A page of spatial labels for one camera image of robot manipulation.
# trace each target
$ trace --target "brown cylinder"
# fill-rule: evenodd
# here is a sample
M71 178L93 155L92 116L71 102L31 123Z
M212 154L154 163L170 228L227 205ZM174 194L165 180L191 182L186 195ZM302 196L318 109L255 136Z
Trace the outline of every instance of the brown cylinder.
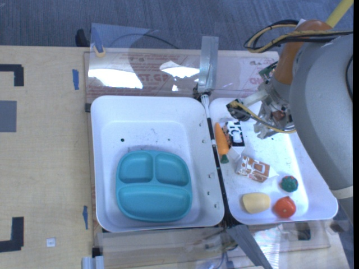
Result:
M320 20L308 20L296 27L295 31L304 30L330 30L327 23ZM285 85L290 85L293 80L293 62L296 54L304 42L289 42L285 44L274 71L274 78Z

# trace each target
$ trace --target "toy food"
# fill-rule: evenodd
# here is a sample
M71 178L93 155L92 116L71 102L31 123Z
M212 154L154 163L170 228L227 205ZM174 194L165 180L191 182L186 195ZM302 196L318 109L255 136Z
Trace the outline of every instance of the toy food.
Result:
M287 192L293 192L298 189L298 181L292 175L283 177L279 185Z
M245 209L251 213L259 213L270 207L270 197L262 192L246 193L242 197Z
M220 162L225 164L229 162L226 156L226 154L229 151L228 142L219 123L215 124L214 130L215 130L214 135L215 135L215 141L217 143L218 154L221 156Z
M291 217L296 210L296 204L289 196L280 198L273 206L273 211L282 218Z

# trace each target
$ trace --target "gray square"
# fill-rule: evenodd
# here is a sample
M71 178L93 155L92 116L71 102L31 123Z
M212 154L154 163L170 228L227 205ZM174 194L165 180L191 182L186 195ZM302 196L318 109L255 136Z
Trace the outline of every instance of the gray square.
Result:
M0 101L0 132L16 132L17 101Z

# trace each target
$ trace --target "white tray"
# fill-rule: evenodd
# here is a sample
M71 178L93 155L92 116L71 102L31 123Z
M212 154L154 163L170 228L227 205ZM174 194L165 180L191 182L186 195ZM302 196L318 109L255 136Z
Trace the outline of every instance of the white tray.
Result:
M224 206L203 106L192 98L101 96L91 105L96 215L110 232L214 226ZM186 162L192 206L167 223L136 221L118 208L115 173L120 158L134 150L162 150Z
M215 99L210 104L210 115L213 126L215 122L231 119L225 105L231 98ZM260 103L251 107L259 111ZM324 179L315 168L297 133L278 133L261 140L254 132L254 121L241 122L245 149L243 155L269 164L278 176L263 183L256 182L235 173L236 163L229 159L221 164L225 191L232 216L247 225L273 224L278 222L325 220L337 214L338 202L330 192ZM298 190L288 193L279 188L278 184L284 175L294 176L299 183ZM271 209L258 214L248 213L240 200L245 193L264 192L271 198L271 207L281 197L290 196L297 206L296 213L288 218L279 218Z

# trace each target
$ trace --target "yellow pole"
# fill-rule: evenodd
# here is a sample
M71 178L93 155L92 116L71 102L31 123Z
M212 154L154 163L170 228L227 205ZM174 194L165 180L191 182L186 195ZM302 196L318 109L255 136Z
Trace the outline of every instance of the yellow pole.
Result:
M326 20L326 23L332 28L339 22L339 20L344 16L344 14L349 10L353 5L354 0L342 0L339 5L334 9L332 14Z

